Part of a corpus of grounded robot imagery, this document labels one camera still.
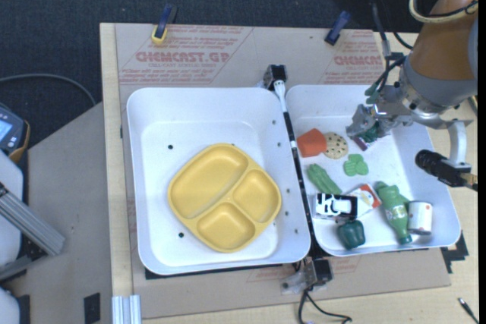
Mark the yellow divided plate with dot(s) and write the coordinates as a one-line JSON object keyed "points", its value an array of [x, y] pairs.
{"points": [[212, 182]]}

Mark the tan chocolate chip biscuit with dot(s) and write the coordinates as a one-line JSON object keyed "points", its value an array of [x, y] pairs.
{"points": [[336, 146]]}

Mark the thin black and white rod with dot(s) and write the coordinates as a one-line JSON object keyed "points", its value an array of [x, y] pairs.
{"points": [[292, 140]]}

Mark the green plastic bottle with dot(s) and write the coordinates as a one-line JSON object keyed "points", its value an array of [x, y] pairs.
{"points": [[396, 210]]}

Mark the black cylinder on white bracket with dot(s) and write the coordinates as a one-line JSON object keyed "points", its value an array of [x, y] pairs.
{"points": [[440, 167]]}

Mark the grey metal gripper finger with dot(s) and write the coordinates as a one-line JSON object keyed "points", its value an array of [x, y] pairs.
{"points": [[358, 121], [384, 128]]}

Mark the dark green toy pepper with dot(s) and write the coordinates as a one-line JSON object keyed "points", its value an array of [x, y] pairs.
{"points": [[351, 234]]}

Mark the green toy asparagus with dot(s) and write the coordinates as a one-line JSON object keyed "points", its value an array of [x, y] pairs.
{"points": [[322, 179]]}

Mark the white plastic tray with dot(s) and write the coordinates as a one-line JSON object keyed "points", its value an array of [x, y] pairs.
{"points": [[402, 163], [159, 110]]}

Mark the purple and green toy vegetable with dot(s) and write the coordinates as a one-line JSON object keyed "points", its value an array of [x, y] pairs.
{"points": [[365, 140]]}

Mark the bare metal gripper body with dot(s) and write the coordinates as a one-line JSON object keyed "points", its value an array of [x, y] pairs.
{"points": [[402, 106]]}

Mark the orange toy carrot piece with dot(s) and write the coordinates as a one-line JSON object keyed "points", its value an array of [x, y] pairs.
{"points": [[311, 143]]}

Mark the white small can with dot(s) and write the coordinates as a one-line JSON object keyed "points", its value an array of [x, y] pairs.
{"points": [[420, 217]]}

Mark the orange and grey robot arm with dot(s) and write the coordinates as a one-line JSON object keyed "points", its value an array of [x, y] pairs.
{"points": [[440, 45]]}

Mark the brown cardboard board, red print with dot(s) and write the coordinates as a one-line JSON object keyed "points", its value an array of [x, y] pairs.
{"points": [[235, 53]]}

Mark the white and orange carton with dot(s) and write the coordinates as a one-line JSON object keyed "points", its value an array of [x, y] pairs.
{"points": [[368, 197]]}

